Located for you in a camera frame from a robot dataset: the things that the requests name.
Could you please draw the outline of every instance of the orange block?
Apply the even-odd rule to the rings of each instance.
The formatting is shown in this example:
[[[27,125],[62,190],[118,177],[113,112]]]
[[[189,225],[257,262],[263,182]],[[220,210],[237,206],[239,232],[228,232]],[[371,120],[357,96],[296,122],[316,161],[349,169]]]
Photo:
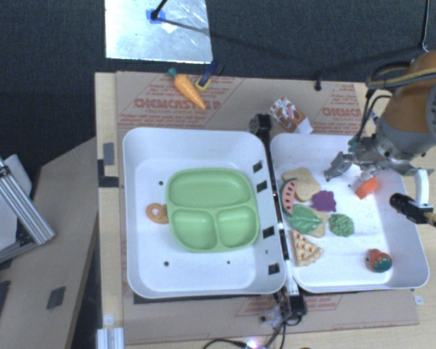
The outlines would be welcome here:
[[[376,176],[373,176],[370,180],[365,181],[355,193],[360,199],[365,198],[367,195],[373,193],[377,188],[379,188],[378,181],[376,181]]]

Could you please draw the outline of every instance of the cardboard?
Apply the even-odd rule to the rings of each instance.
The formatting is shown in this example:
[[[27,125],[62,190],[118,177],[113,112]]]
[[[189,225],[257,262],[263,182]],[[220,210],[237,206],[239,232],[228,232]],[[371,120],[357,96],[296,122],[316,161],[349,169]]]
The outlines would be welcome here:
[[[190,80],[194,82],[196,78],[190,76]],[[180,96],[166,75],[117,73],[117,131],[113,133],[117,140],[111,142],[118,146],[120,187],[124,185],[121,143],[131,128],[246,130],[256,113],[266,113],[275,100],[287,97],[305,113],[314,133],[353,135],[360,125],[358,97],[364,91],[362,84],[352,83],[324,82],[322,90],[316,92],[311,81],[219,77],[213,78],[202,93],[207,106],[202,111]],[[282,131],[282,126],[274,125],[272,134]],[[127,345],[272,332],[270,326],[259,320],[275,306],[272,295],[173,301],[136,298],[126,280],[124,191],[119,193],[123,326]],[[302,323],[288,332],[418,323],[408,290],[313,295],[307,298],[307,307],[308,314]]]

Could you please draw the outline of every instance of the black fabric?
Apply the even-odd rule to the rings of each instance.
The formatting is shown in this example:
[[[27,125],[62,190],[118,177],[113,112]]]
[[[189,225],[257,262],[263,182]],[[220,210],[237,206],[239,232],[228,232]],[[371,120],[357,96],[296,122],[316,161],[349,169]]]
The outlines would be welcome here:
[[[224,75],[364,81],[420,55],[425,0],[206,0]],[[436,0],[429,47],[436,48]],[[164,72],[105,58],[104,0],[0,0],[0,154],[35,169],[95,135],[94,73]],[[185,73],[205,66],[180,65]]]

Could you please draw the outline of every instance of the plastic tray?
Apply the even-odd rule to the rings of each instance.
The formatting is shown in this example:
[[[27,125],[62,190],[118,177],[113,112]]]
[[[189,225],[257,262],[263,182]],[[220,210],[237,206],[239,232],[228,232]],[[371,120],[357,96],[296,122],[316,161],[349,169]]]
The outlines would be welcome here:
[[[259,235],[259,214],[247,178],[234,169],[197,168],[174,174],[166,186],[169,224],[192,252],[242,249]]]
[[[127,277],[146,298],[270,294],[286,279],[265,148],[248,132],[138,128],[123,142]],[[169,225],[150,221],[145,209],[166,203],[166,183],[184,169],[226,168],[250,182],[259,232],[248,247],[190,252]]]
[[[284,172],[307,167],[322,190],[334,192],[336,212],[354,220],[355,234],[348,238],[334,235],[326,226],[322,238],[306,236],[323,248],[321,257],[311,265],[293,267],[300,287],[314,293],[349,292],[372,289],[417,288],[424,285],[429,268],[416,226],[390,205],[393,193],[405,193],[402,179],[393,171],[377,176],[380,188],[360,200],[355,189],[360,184],[360,169],[352,167],[340,177],[326,182],[323,170],[330,167],[336,154],[347,147],[350,137],[333,135],[275,136],[271,153],[279,188]],[[284,216],[286,231],[291,229]],[[288,248],[294,260],[292,244]],[[377,248],[391,255],[392,268],[373,273],[366,264],[369,249]]]

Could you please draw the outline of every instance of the metal sheet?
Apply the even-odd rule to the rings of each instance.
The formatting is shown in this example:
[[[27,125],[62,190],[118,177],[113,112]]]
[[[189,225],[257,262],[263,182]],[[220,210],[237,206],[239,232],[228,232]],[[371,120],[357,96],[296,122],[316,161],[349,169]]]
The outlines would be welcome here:
[[[108,58],[180,63],[213,60],[205,0],[168,0],[151,21],[161,0],[105,0]]]

